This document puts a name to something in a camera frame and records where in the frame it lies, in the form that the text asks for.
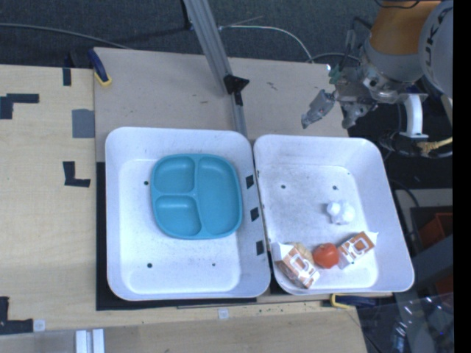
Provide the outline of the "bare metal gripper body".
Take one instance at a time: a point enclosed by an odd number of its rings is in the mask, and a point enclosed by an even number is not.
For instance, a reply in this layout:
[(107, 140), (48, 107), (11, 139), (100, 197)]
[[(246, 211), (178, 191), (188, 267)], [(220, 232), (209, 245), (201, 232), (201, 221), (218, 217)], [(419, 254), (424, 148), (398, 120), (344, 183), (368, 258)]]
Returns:
[(406, 91), (408, 82), (385, 77), (375, 71), (334, 72), (334, 99), (342, 104), (394, 104)]

